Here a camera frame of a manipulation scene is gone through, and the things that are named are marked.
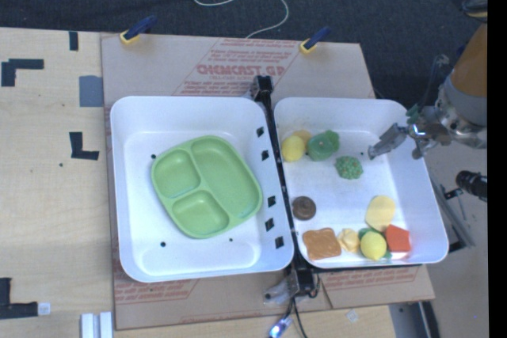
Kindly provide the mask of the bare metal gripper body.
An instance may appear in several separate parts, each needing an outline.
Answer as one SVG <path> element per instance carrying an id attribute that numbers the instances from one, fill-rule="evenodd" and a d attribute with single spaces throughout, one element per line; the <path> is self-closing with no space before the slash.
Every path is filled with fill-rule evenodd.
<path id="1" fill-rule="evenodd" d="M 407 126 L 419 150 L 453 142 L 478 150 L 487 147 L 486 129 L 464 119 L 454 107 L 414 105 L 407 112 Z"/>

